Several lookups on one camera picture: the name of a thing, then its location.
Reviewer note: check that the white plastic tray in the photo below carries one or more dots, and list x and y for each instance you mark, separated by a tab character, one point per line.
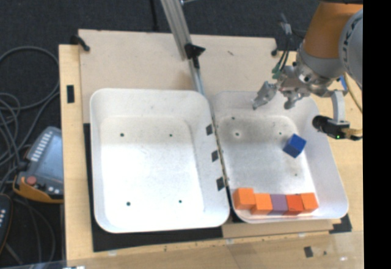
152	170
259	157

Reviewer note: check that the purple cube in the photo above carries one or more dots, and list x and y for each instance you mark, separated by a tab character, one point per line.
278	203

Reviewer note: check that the black cylinder on white bracket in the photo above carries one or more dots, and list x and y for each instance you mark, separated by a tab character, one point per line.
331	125

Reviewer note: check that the orange cube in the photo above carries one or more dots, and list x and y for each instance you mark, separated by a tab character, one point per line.
309	201
294	203
263	203
244	197

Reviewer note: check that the pale wood board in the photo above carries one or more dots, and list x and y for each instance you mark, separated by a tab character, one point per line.
137	63

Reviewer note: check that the blue cube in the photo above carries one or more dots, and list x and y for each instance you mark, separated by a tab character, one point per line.
294	146

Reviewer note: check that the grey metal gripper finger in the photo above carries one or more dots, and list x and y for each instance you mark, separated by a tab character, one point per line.
264	95
291	101

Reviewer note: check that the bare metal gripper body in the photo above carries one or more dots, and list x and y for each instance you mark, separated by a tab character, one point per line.
308	82

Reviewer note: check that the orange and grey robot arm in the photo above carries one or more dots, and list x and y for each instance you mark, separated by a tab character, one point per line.
328	32

